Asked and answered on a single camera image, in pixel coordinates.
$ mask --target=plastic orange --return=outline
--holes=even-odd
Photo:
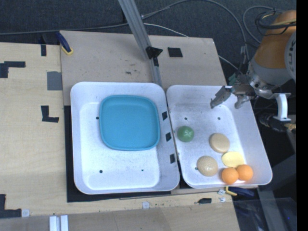
[[[236,171],[239,173],[240,180],[250,180],[254,175],[254,171],[247,164],[239,165]]]
[[[239,173],[233,167],[225,168],[221,173],[221,179],[224,183],[231,185],[239,178]]]

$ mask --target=table surface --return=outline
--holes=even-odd
[[[56,45],[47,45],[47,55],[41,56],[40,45],[0,43],[0,63],[26,62],[25,68],[10,67],[8,78],[0,78],[0,193],[6,194],[5,208],[28,209],[31,216],[50,216],[139,210],[145,201],[149,202],[150,208],[177,208],[179,213],[189,210],[186,208],[188,206],[198,208],[195,203],[205,197],[212,198],[212,203],[216,203],[216,206],[226,204],[220,203],[221,195],[217,192],[185,189],[175,189],[169,196],[67,203],[63,109],[64,105],[69,105],[69,87],[76,81],[95,81],[93,76],[98,71],[92,69],[87,75],[87,70],[78,65],[73,70],[70,68],[70,61],[81,61],[83,58],[82,54],[78,54],[81,51],[75,45],[77,41],[74,43],[71,40],[74,39],[74,33],[63,33],[70,39],[68,42],[72,43],[72,48],[75,47],[71,58],[64,56]],[[110,51],[102,54],[92,52],[84,45],[86,50],[83,54],[88,56],[87,68],[91,69],[100,62],[104,66],[103,73],[109,73],[109,77],[105,75],[100,81],[151,81],[147,74],[148,65],[141,60],[132,35],[84,32],[78,32],[78,35],[82,35],[86,43],[93,36],[98,38],[103,48],[108,44],[118,46],[117,53],[113,54],[115,51],[110,47]],[[154,47],[164,47],[165,54],[160,56],[159,63],[165,90],[174,84],[225,84],[212,39],[150,36],[150,40]],[[123,47],[123,42],[131,47]],[[167,47],[181,48],[184,57],[170,58]],[[119,54],[123,56],[121,60],[115,58]],[[105,58],[105,61],[97,59],[98,55]],[[181,72],[180,68],[183,66],[185,71]],[[63,92],[47,89],[47,72],[52,71],[62,72]],[[51,117],[59,117],[58,123],[42,122],[42,105],[49,106]],[[224,197],[227,203],[232,201],[231,196],[225,194]],[[228,207],[225,211],[226,221],[221,225],[228,227],[232,223],[233,230],[239,230],[234,208]]]

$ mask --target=gray tape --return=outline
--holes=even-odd
[[[47,72],[47,90],[62,90],[62,73]]]

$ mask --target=green ball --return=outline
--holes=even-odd
[[[188,126],[183,126],[178,129],[178,138],[183,142],[190,142],[193,140],[194,131]]]

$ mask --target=beige round object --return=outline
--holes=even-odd
[[[222,163],[227,167],[237,168],[245,164],[242,154],[239,152],[227,152],[221,157]]]
[[[218,171],[218,164],[214,158],[202,156],[197,161],[197,168],[204,176],[213,176]]]
[[[214,133],[210,137],[210,146],[215,152],[225,153],[230,149],[230,141],[222,133]]]

